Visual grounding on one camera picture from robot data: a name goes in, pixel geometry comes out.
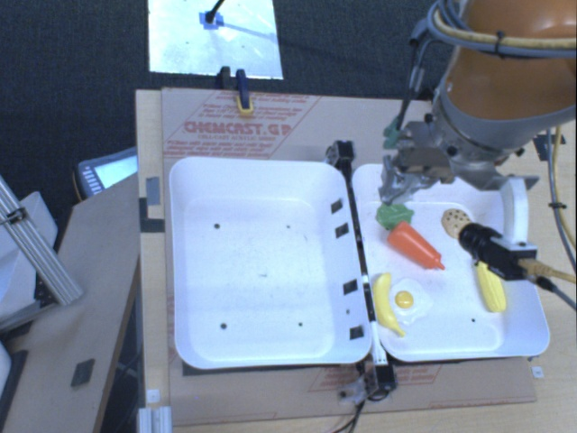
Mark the brown cardboard board red print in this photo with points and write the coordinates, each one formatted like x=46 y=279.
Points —
x=288 y=124

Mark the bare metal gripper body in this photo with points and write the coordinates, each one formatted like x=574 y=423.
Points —
x=426 y=153

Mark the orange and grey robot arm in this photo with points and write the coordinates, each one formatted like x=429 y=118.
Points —
x=505 y=52

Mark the white plastic tray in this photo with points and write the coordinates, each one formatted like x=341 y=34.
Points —
x=455 y=314
x=266 y=264

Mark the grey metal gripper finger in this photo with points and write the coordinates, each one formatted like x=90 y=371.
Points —
x=387 y=183
x=409 y=190

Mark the thin black and white rod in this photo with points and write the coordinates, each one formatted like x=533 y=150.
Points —
x=360 y=246

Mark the yellow banana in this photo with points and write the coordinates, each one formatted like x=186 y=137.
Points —
x=384 y=305

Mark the brown biscuit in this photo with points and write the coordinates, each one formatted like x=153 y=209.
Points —
x=453 y=221

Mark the white and yellow fried egg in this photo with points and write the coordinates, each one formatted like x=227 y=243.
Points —
x=411 y=302

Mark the orange carrot with green top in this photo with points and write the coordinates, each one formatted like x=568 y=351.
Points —
x=412 y=244

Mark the yellow corn cob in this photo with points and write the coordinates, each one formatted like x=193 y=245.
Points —
x=491 y=289

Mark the black cylinder on white bracket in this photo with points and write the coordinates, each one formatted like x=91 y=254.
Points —
x=489 y=246

